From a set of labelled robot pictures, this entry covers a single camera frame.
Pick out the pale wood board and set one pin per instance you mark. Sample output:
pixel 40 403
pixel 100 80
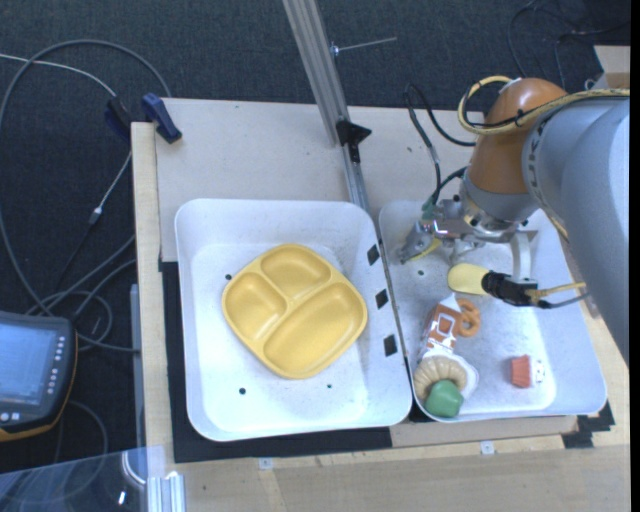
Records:
pixel 250 160

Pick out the white plastic tray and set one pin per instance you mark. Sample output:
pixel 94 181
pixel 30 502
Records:
pixel 500 345
pixel 210 350

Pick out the yellow divided plate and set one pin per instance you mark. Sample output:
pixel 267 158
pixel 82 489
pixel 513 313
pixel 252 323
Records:
pixel 295 310

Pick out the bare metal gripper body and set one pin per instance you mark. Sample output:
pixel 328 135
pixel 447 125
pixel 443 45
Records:
pixel 462 222

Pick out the orange block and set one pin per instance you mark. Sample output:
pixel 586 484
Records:
pixel 520 372

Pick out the white cube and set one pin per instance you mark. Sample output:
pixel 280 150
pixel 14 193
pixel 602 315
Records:
pixel 538 371

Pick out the yellow banana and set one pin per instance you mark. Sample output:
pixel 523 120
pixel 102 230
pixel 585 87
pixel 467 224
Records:
pixel 465 279

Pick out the black cylinder on white bracket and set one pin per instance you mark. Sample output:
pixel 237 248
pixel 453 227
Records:
pixel 507 289

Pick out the orange and white carton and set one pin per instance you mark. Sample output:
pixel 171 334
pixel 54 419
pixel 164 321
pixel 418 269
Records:
pixel 442 322

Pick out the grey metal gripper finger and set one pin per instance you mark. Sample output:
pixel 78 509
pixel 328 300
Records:
pixel 417 240
pixel 455 251

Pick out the beige croissant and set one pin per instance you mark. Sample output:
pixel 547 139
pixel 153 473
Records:
pixel 440 370

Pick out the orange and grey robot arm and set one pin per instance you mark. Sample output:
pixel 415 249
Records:
pixel 575 165

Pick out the brown pretzel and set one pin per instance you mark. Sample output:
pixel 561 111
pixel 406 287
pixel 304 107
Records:
pixel 470 327

